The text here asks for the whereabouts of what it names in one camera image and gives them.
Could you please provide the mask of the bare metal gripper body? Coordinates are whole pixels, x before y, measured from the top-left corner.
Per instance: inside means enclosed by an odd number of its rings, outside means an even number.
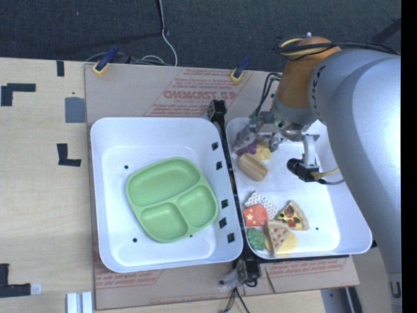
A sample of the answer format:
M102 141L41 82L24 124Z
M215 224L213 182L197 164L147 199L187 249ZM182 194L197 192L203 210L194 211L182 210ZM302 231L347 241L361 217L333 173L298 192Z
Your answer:
M284 118L276 112L259 112L258 115L251 116L250 127L255 132L255 138L264 142L269 141L271 136L280 136L281 143L284 141L299 142L302 134L313 124L298 124Z

